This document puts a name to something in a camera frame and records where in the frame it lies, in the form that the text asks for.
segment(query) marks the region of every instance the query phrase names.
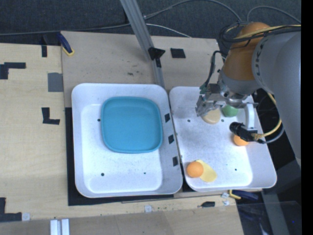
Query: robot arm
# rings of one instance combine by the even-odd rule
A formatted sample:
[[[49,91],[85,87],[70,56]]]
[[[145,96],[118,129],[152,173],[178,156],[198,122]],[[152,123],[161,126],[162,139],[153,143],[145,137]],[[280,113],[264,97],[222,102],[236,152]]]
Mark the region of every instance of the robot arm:
[[[232,45],[217,84],[204,83],[196,113],[205,116],[224,105],[246,108],[244,100],[259,88],[275,96],[276,107],[301,165],[301,28],[276,30],[264,23],[247,24]],[[248,40],[252,32],[271,32]],[[233,123],[230,130],[246,141],[253,141],[255,130]]]

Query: table surface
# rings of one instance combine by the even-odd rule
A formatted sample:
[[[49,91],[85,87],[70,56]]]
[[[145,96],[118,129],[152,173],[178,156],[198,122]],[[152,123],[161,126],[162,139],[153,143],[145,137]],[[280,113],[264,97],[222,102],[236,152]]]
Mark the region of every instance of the table surface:
[[[72,57],[58,46],[47,46],[48,56],[42,57],[41,46],[0,44],[0,64],[26,63],[26,69],[10,69],[8,79],[0,80],[0,197],[6,198],[5,212],[29,213],[31,220],[43,220],[144,213],[145,206],[151,206],[152,212],[172,211],[166,215],[175,219],[174,212],[182,215],[182,211],[187,211],[189,215],[188,211],[199,210],[203,202],[214,201],[216,212],[218,207],[223,208],[224,214],[229,213],[233,220],[231,230],[220,227],[225,234],[242,234],[238,212],[224,207],[221,192],[203,195],[180,191],[172,199],[68,206],[65,107],[71,107],[72,88],[84,82],[147,84],[154,83],[154,79],[150,63],[133,35],[63,34],[75,50]],[[91,38],[91,42],[95,40],[100,53],[88,53],[89,43],[81,44],[85,37]],[[215,40],[152,39],[155,47],[166,50],[161,63],[167,91],[204,82],[211,54],[218,49]],[[173,62],[171,47],[183,48],[190,58]],[[99,54],[107,60],[105,64]],[[217,58],[217,69],[222,65],[222,59]],[[54,72],[63,74],[64,92],[48,91],[47,76]],[[49,107],[50,118],[60,119],[60,124],[43,124],[42,107]],[[230,206],[236,205],[234,199],[228,201]]]

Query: white tray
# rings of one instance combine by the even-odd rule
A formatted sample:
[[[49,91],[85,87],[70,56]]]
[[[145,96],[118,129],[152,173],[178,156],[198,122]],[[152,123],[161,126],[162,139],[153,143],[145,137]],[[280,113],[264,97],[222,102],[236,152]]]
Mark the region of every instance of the white tray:
[[[101,107],[107,99],[116,96],[143,97],[157,104],[163,127],[163,143],[158,150],[126,154],[105,146]],[[182,172],[169,99],[161,86],[79,84],[72,91],[72,113],[75,184],[83,196],[173,194],[181,188]]]
[[[187,184],[195,191],[206,192],[228,189],[270,188],[276,183],[276,171],[266,144],[251,142],[236,146],[229,125],[245,123],[245,112],[240,109],[236,117],[223,117],[216,124],[208,124],[197,117],[195,107],[198,87],[175,87],[169,98],[179,153]],[[257,115],[255,128],[262,133]],[[186,174],[187,165],[197,159],[209,164],[217,179],[206,183]]]

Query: dark background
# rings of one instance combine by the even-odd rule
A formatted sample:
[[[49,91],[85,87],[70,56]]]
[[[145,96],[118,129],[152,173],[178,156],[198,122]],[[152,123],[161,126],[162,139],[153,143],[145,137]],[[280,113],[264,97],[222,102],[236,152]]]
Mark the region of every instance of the dark background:
[[[183,0],[137,0],[144,15],[162,10]],[[251,12],[250,21],[263,22],[270,26],[299,24],[301,21],[301,0],[214,0],[191,1],[167,10],[148,19],[149,24],[172,28],[195,38],[214,38],[220,49],[227,52],[219,40],[220,30],[239,19],[218,4],[222,3],[235,11],[242,21]],[[61,30],[85,30],[92,32],[133,34],[131,27],[115,29],[95,29],[125,23],[125,15],[119,0],[0,0],[0,43],[41,44],[45,36],[49,45],[58,45],[56,33]],[[151,35],[179,36],[170,30],[148,27]],[[264,131],[276,125],[278,114],[263,91],[259,91],[256,101],[262,100],[259,115]],[[294,160],[288,138],[284,135],[269,145],[276,169]],[[301,183],[278,195],[280,201],[294,200],[301,203]]]

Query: brown cylinder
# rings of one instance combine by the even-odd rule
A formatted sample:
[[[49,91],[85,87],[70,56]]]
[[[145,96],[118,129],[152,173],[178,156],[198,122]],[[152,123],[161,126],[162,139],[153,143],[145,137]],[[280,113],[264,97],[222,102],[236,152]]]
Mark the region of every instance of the brown cylinder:
[[[250,23],[238,33],[237,37],[268,27],[265,23]],[[250,40],[246,47],[244,46],[247,41],[234,43],[231,46],[223,67],[224,74],[227,77],[236,80],[254,80],[251,60],[255,47],[261,39],[262,37]]]

